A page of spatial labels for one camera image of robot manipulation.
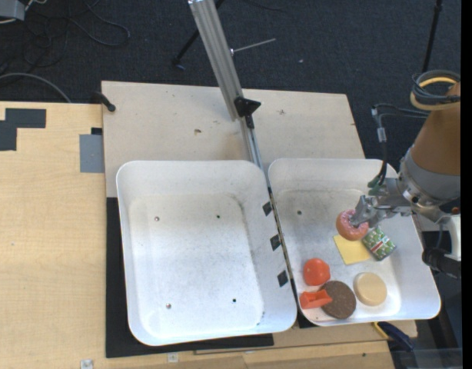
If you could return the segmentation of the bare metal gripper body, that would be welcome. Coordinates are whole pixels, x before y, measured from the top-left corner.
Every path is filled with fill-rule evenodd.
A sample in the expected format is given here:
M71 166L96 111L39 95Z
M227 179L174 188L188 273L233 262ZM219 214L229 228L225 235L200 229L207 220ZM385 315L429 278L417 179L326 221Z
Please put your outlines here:
M460 197L460 185L450 178L444 183L438 178L428 178L426 183L421 187L407 176L375 178L368 183L368 198L371 206L387 208L385 219L396 214L418 214L435 224L442 223L450 214L440 207Z

